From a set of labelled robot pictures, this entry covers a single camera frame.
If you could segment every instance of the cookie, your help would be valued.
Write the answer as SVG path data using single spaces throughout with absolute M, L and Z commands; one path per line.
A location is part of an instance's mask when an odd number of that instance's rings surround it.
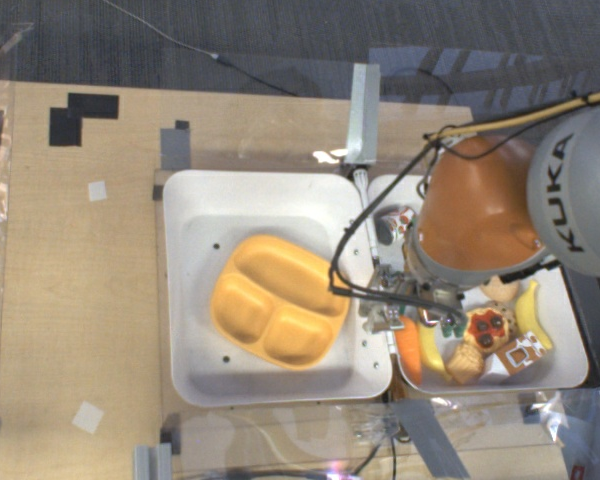
M 516 312 L 514 311 L 514 309 L 510 308 L 505 304 L 495 301 L 490 302 L 488 306 L 497 309 L 500 313 L 502 313 L 502 316 L 507 319 L 507 322 L 509 322 L 509 335 L 512 337 L 517 336 L 518 322 L 516 321 Z
M 518 295 L 520 281 L 504 284 L 499 276 L 493 276 L 486 283 L 480 285 L 480 290 L 496 302 L 511 302 Z
M 460 343 L 445 368 L 457 383 L 466 384 L 482 375 L 484 358 L 474 346 Z

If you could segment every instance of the yellow plastic plate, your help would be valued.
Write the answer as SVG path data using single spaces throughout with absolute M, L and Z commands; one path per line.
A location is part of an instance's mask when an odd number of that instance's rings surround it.
M 349 300 L 329 292 L 329 263 L 286 240 L 256 235 L 229 257 L 211 296 L 216 329 L 290 370 L 314 366 L 338 337 Z

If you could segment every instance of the wire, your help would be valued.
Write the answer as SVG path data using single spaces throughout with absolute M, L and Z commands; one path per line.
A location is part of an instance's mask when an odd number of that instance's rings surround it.
M 440 155 L 440 148 L 436 147 L 434 150 L 433 158 L 431 162 L 429 162 L 429 166 L 427 167 L 427 171 L 422 176 L 422 179 L 416 185 L 416 192 L 420 196 L 421 199 L 424 199 L 427 195 L 427 190 L 429 190 L 429 178 L 431 176 L 431 171 L 433 171 L 433 167 L 438 163 L 438 156 Z
M 569 107 L 567 110 L 563 110 L 559 114 L 550 114 L 547 117 L 544 117 L 543 119 L 539 119 L 539 120 L 537 120 L 535 122 L 532 122 L 532 123 L 528 124 L 527 126 L 525 126 L 523 128 L 520 128 L 516 132 L 511 133 L 510 135 L 508 135 L 507 137 L 505 137 L 503 140 L 501 140 L 497 144 L 493 145 L 489 149 L 487 149 L 487 150 L 485 150 L 482 153 L 479 153 L 477 155 L 466 155 L 464 153 L 460 153 L 459 151 L 457 151 L 455 149 L 455 147 L 448 146 L 447 144 L 445 144 L 442 141 L 436 141 L 436 143 L 440 144 L 440 146 L 442 146 L 442 148 L 444 148 L 446 151 L 448 151 L 452 155 L 455 155 L 455 156 L 457 156 L 459 158 L 462 158 L 464 160 L 479 160 L 481 158 L 484 158 L 487 155 L 490 155 L 491 153 L 493 153 L 497 149 L 499 149 L 502 146 L 504 146 L 510 140 L 515 139 L 516 137 L 518 137 L 518 136 L 522 135 L 523 133 L 531 130 L 532 128 L 535 128 L 536 126 L 540 126 L 542 124 L 548 123 L 549 121 L 553 121 L 554 119 L 557 119 L 559 117 L 563 117 L 565 115 L 571 114 L 571 113 L 573 113 L 573 112 L 575 112 L 577 110 L 580 110 L 581 108 L 583 108 L 583 107 L 582 106 Z
M 442 85 L 445 90 L 449 93 L 449 96 L 455 96 L 455 91 L 451 88 L 451 86 L 444 80 L 444 78 L 436 75 L 433 73 L 433 71 L 429 71 L 428 69 L 423 69 L 423 68 L 413 68 L 411 66 L 405 66 L 403 68 L 398 68 L 396 69 L 393 73 L 391 73 L 391 75 L 389 75 L 390 77 L 395 77 L 395 76 L 400 76 L 403 73 L 408 73 L 408 72 L 412 72 L 412 73 L 418 73 L 421 75 L 425 75 L 428 76 L 430 78 L 432 78 L 433 80 L 436 80 L 438 83 L 440 83 L 440 85 Z
M 188 43 L 185 43 L 184 41 L 180 41 L 179 39 L 176 39 L 175 37 L 167 34 L 166 32 L 164 32 L 163 30 L 160 30 L 158 27 L 156 27 L 155 25 L 153 25 L 152 23 L 149 23 L 147 20 L 141 18 L 140 16 L 138 16 L 137 14 L 132 13 L 131 11 L 128 11 L 127 9 L 125 9 L 124 7 L 120 7 L 118 4 L 112 2 L 111 0 L 100 0 L 101 2 L 103 2 L 104 4 L 108 5 L 109 7 L 114 8 L 115 10 L 121 12 L 122 14 L 124 14 L 125 16 L 128 16 L 129 18 L 141 23 L 142 25 L 144 25 L 145 27 L 151 29 L 153 32 L 155 32 L 156 34 L 158 34 L 160 37 L 162 37 L 163 39 L 177 45 L 180 46 L 181 48 L 185 48 L 187 50 L 191 50 L 197 53 L 200 53 L 202 55 L 206 55 L 207 57 L 209 57 L 210 59 L 212 59 L 213 61 L 215 61 L 216 63 L 220 64 L 221 66 L 225 66 L 228 68 L 232 68 L 235 69 L 236 71 L 238 71 L 239 73 L 242 73 L 243 75 L 249 77 L 250 79 L 265 85 L 267 87 L 269 87 L 270 89 L 279 91 L 283 94 L 287 94 L 289 96 L 298 96 L 298 94 L 288 91 L 282 87 L 279 87 L 275 84 L 272 84 L 270 82 L 267 82 L 266 80 L 263 80 L 262 78 L 256 76 L 256 75 L 252 75 L 251 73 L 249 73 L 248 71 L 236 66 L 233 62 L 231 62 L 229 59 L 227 59 L 226 57 L 220 55 L 217 52 L 213 52 L 210 50 L 205 50 L 204 48 L 200 48 L 198 46 L 193 46 L 190 45 Z
M 425 135 L 425 138 L 428 140 L 437 140 L 445 137 L 451 137 L 453 135 L 466 135 L 469 133 L 500 130 L 502 128 L 513 128 L 531 121 L 543 120 L 550 116 L 562 115 L 578 108 L 595 105 L 600 105 L 600 92 L 580 96 L 563 103 L 551 105 L 541 110 L 524 112 L 509 118 L 500 118 L 482 123 L 470 123 L 459 127 L 446 127 L 446 129 L 440 130 L 437 133 Z
M 251 471 L 249 469 L 230 469 L 224 473 L 201 473 L 181 477 L 181 480 L 255 480 L 271 477 L 304 478 L 306 480 L 329 480 L 329 473 L 318 470 L 269 469 Z
M 396 474 L 398 472 L 398 456 L 396 455 L 396 442 L 393 439 L 393 436 L 389 437 L 391 441 L 391 456 L 393 458 L 393 473 L 391 475 L 391 480 L 396 480 Z
M 433 149 L 436 147 L 437 142 L 432 141 L 428 142 L 422 150 L 409 162 L 409 164 L 402 170 L 398 176 L 371 202 L 369 206 L 367 206 L 361 213 L 356 217 L 356 219 L 351 223 L 351 225 L 345 229 L 344 235 L 340 239 L 336 247 L 336 251 L 331 260 L 331 265 L 329 267 L 329 289 L 335 295 L 340 295 L 344 297 L 355 297 L 357 299 L 370 300 L 376 302 L 385 302 L 385 303 L 395 303 L 395 304 L 408 304 L 411 306 L 419 306 L 425 309 L 437 309 L 443 311 L 447 315 L 452 315 L 455 320 L 459 323 L 464 323 L 466 321 L 466 316 L 461 311 L 456 308 L 452 308 L 451 306 L 447 306 L 445 304 L 441 304 L 435 301 L 429 301 L 421 299 L 420 297 L 410 296 L 410 295 L 400 295 L 389 292 L 382 292 L 378 290 L 373 290 L 370 288 L 366 288 L 364 286 L 357 285 L 348 279 L 346 279 L 342 272 L 340 272 L 339 268 L 339 260 L 340 256 L 342 256 L 342 252 L 344 251 L 345 246 L 360 227 L 360 225 L 369 217 L 373 211 L 378 207 L 378 205 L 384 200 L 384 198 L 391 192 L 397 185 L 402 181 L 402 179 L 409 174 L 413 168 Z M 344 283 L 349 289 L 342 288 L 335 285 L 334 275 Z
M 369 455 L 367 456 L 366 459 L 364 459 L 352 472 L 352 474 L 354 476 L 358 476 L 360 474 L 360 472 L 366 468 L 369 465 L 369 462 L 371 462 L 376 454 L 378 453 L 378 450 L 380 449 L 380 444 L 377 444 L 373 447 L 373 449 L 371 450 L 371 453 L 369 453 Z

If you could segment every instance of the white tape square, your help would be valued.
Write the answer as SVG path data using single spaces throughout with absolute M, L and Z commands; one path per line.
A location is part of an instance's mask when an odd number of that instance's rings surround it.
M 89 201 L 104 201 L 107 198 L 107 187 L 104 181 L 89 183 Z
M 98 425 L 100 425 L 100 420 L 102 420 L 102 416 L 104 416 L 104 411 L 102 409 L 98 409 L 89 402 L 82 402 L 72 423 L 79 429 L 89 432 L 89 434 L 95 434 Z

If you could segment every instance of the black square marker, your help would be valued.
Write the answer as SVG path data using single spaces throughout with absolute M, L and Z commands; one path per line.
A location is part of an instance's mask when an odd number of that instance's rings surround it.
M 69 116 L 66 108 L 49 113 L 49 146 L 82 146 L 82 119 Z
M 69 116 L 118 119 L 120 97 L 108 94 L 69 93 Z

